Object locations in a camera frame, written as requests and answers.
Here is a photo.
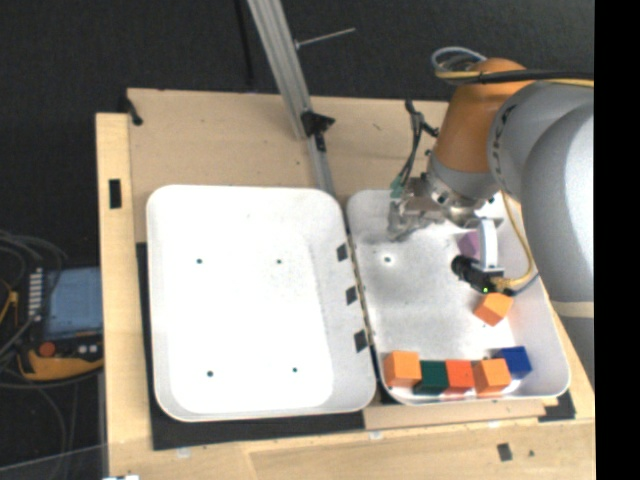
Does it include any brown cardboard board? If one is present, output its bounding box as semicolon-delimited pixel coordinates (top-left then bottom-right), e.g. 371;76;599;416
125;86;584;432

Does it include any white plastic tray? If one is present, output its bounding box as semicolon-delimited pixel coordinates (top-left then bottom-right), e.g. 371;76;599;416
345;188;572;407
145;183;377;423

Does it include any orange cube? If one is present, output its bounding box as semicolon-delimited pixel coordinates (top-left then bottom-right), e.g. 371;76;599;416
472;357;513;397
383;350;423;389
473;291;515;328

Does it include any purple cube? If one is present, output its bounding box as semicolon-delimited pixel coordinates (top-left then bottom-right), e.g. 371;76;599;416
457;231;482;262

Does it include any red-orange cube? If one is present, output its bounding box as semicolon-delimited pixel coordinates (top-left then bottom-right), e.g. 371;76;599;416
444;359;476;392

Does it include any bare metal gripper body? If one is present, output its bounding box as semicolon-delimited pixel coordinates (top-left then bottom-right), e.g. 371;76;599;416
399;175;490;229

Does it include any dark green cube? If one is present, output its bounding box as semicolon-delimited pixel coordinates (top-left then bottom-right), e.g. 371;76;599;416
413;360;449;395

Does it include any blue cube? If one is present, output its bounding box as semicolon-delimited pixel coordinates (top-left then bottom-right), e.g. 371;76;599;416
497;345;533;380

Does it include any black cylinder on white bracket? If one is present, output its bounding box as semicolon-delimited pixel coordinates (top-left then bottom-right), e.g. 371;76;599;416
451;217;505;295

